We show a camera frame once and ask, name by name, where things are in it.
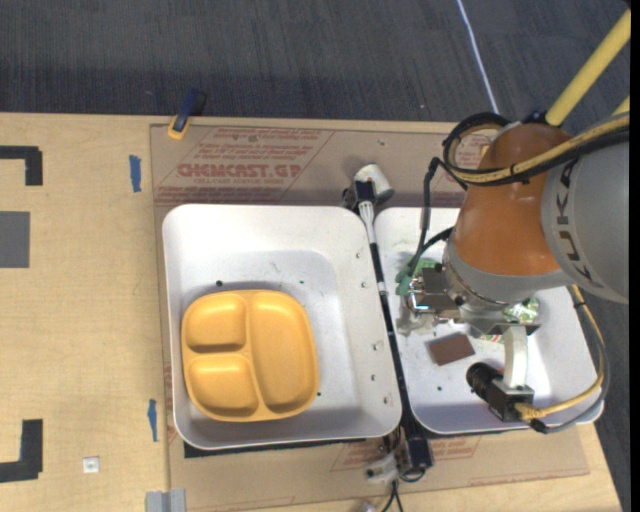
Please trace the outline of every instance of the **orange divided tray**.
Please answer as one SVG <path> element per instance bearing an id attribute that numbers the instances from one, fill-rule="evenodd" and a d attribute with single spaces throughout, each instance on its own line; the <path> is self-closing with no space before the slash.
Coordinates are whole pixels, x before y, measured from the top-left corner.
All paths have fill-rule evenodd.
<path id="1" fill-rule="evenodd" d="M 318 361 L 304 307 L 286 293 L 241 290 L 194 301 L 184 314 L 187 391 L 220 421 L 287 418 L 311 405 Z"/>

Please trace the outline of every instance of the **yellow pole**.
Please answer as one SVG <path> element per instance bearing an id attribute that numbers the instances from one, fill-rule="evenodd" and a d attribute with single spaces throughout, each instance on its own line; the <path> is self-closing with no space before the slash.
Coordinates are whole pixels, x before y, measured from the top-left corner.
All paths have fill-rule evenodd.
<path id="1" fill-rule="evenodd" d="M 545 115 L 560 126 L 631 37 L 631 9 L 627 9 Z"/>
<path id="2" fill-rule="evenodd" d="M 630 110 L 631 110 L 631 96 L 627 96 L 627 98 L 622 103 L 620 103 L 618 108 L 615 109 L 613 111 L 613 114 L 611 115 L 615 116 L 617 114 L 622 114 L 623 112 L 629 112 Z"/>

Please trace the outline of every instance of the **blue tape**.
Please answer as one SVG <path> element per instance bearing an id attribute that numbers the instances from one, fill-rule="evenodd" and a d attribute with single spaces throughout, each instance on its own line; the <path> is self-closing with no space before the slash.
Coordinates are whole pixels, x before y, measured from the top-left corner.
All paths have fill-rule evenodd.
<path id="1" fill-rule="evenodd" d="M 149 418 L 149 425 L 151 426 L 151 435 L 153 436 L 153 442 L 158 442 L 158 413 L 156 412 L 156 401 L 152 398 L 149 400 L 149 408 L 147 409 L 147 418 Z"/>
<path id="2" fill-rule="evenodd" d="M 131 175 L 131 185 L 134 192 L 140 192 L 140 182 L 142 181 L 142 170 L 140 168 L 140 158 L 129 155 L 129 174 Z"/>

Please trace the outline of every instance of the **white cable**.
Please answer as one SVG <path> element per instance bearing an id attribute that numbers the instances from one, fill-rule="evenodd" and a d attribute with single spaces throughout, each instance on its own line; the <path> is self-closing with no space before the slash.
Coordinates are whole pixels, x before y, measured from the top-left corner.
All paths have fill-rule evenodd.
<path id="1" fill-rule="evenodd" d="M 458 3 L 458 9 L 460 9 L 460 14 L 462 14 L 462 19 L 464 20 L 464 24 L 467 26 L 467 32 L 469 33 L 469 39 L 471 39 L 471 46 L 473 47 L 473 53 L 476 56 L 476 62 L 478 63 L 478 67 L 480 68 L 480 74 L 482 75 L 482 80 L 484 82 L 484 87 L 487 90 L 487 94 L 489 95 L 489 102 L 491 103 L 491 108 L 493 109 L 494 114 L 499 114 L 498 105 L 496 104 L 496 100 L 493 97 L 493 91 L 491 90 L 491 84 L 489 83 L 489 77 L 484 70 L 484 65 L 482 64 L 482 58 L 480 58 L 480 51 L 478 50 L 478 45 L 476 44 L 476 36 L 473 34 L 473 29 L 471 28 L 471 23 L 469 23 L 469 18 L 467 18 L 467 12 L 464 10 L 464 5 L 462 5 L 462 0 L 456 0 Z"/>

